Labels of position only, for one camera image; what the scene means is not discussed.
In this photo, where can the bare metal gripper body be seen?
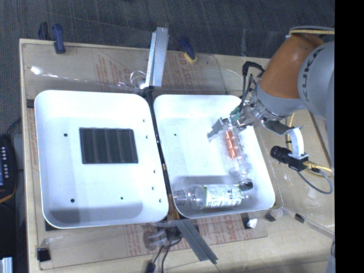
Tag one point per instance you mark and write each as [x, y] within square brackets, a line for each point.
[251, 114]

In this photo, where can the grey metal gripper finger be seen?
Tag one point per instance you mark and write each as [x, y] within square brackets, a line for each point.
[216, 128]
[241, 126]

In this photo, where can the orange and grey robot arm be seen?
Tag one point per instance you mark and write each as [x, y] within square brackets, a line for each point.
[287, 72]

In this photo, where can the clear bottle with orange contents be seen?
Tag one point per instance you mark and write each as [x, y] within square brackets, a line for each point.
[233, 148]

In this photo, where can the white plastic tray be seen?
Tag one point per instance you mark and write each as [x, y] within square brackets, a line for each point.
[193, 152]
[94, 186]

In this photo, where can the thin black and white rod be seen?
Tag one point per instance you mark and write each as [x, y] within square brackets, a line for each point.
[161, 155]

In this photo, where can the clear bottle with green label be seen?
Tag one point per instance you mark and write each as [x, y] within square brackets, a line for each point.
[219, 196]

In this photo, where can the brown cardboard board red print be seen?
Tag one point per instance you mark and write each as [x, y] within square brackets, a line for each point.
[182, 67]

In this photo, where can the black ribbed rectangular pad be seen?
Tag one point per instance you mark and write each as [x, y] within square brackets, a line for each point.
[108, 145]

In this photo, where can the black cylinder on white bracket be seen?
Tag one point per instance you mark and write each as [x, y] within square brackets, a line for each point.
[297, 159]

